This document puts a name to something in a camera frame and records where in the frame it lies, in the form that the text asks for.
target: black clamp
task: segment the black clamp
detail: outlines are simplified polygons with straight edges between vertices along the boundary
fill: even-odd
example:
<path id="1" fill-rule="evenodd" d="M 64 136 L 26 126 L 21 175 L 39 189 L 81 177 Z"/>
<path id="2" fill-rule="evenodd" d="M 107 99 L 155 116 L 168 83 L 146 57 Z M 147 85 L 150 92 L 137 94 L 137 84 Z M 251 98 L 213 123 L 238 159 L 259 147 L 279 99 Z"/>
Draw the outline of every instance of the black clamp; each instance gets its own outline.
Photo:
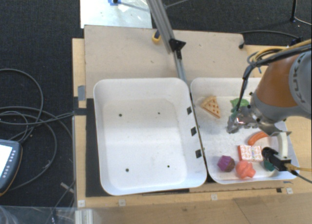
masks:
<path id="1" fill-rule="evenodd" d="M 170 39 L 169 44 L 172 51 L 176 51 L 176 55 L 178 59 L 182 59 L 181 49 L 186 45 L 186 42 L 176 40 L 176 39 Z"/>

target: white tray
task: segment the white tray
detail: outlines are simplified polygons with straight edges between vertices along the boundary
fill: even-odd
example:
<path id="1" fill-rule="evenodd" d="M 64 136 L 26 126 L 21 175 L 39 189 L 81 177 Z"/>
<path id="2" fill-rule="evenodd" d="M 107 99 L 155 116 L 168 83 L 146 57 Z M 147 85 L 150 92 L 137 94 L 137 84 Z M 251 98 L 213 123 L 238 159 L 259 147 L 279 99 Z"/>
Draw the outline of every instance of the white tray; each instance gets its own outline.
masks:
<path id="1" fill-rule="evenodd" d="M 260 79 L 250 78 L 245 95 L 254 92 Z M 210 176 L 218 183 L 242 183 L 268 180 L 289 180 L 295 176 L 289 172 L 267 171 L 259 162 L 253 162 L 256 174 L 253 178 L 240 179 L 235 172 L 222 172 L 217 166 L 222 155 L 231 156 L 235 163 L 239 161 L 238 145 L 247 145 L 250 137 L 259 129 L 240 129 L 235 134 L 226 132 L 227 121 L 231 114 L 232 104 L 230 100 L 239 97 L 242 79 L 236 78 L 197 78 L 191 84 L 195 115 L 199 125 L 201 141 L 205 150 L 207 167 Z M 208 96 L 217 96 L 221 118 L 217 119 L 200 107 L 203 100 Z M 286 130 L 284 122 L 278 122 L 276 126 L 281 130 Z M 271 147 L 278 151 L 276 137 L 262 138 L 256 142 L 261 147 Z M 291 140 L 288 136 L 288 155 L 292 159 L 292 164 L 298 166 L 298 160 L 293 150 Z"/>
<path id="2" fill-rule="evenodd" d="M 94 87 L 100 180 L 126 195 L 202 185 L 207 177 L 190 92 L 177 78 L 110 79 Z"/>

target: black carpet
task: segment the black carpet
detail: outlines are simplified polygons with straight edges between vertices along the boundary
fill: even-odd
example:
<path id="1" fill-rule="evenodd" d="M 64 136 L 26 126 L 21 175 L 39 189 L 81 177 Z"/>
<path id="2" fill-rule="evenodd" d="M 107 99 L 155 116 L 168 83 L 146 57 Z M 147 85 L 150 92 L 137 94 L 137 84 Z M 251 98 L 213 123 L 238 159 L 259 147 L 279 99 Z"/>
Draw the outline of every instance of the black carpet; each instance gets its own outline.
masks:
<path id="1" fill-rule="evenodd" d="M 179 0 L 163 0 L 166 5 Z M 293 0 L 191 0 L 168 8 L 174 29 L 216 32 L 276 30 L 311 38 L 311 27 L 289 21 Z M 311 0 L 298 0 L 296 16 L 311 22 Z M 0 0 L 0 69 L 29 73 L 41 85 L 44 110 L 59 115 L 73 111 L 71 39 L 82 38 L 79 0 Z M 248 34 L 247 44 L 286 45 L 292 38 L 272 34 Z M 39 107 L 39 93 L 25 76 L 0 72 L 0 107 Z M 64 121 L 71 129 L 71 119 Z M 39 179 L 0 197 L 0 205 L 54 206 L 73 181 L 72 141 L 56 122 L 57 156 Z M 0 124 L 0 139 L 23 128 Z M 23 160 L 12 185 L 15 187 L 49 163 L 54 151 L 52 134 L 38 127 L 25 142 Z M 69 193 L 59 204 L 68 206 Z"/>

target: screen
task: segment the screen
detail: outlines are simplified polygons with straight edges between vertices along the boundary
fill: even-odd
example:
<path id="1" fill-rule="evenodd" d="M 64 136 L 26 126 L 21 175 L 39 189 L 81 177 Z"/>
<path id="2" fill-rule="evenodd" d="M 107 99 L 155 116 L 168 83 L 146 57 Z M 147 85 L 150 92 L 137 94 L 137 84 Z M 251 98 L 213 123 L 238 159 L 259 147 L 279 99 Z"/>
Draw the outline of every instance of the screen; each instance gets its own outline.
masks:
<path id="1" fill-rule="evenodd" d="M 0 144 L 0 175 L 2 174 L 5 168 L 6 162 L 8 161 L 11 151 L 12 147 Z"/>

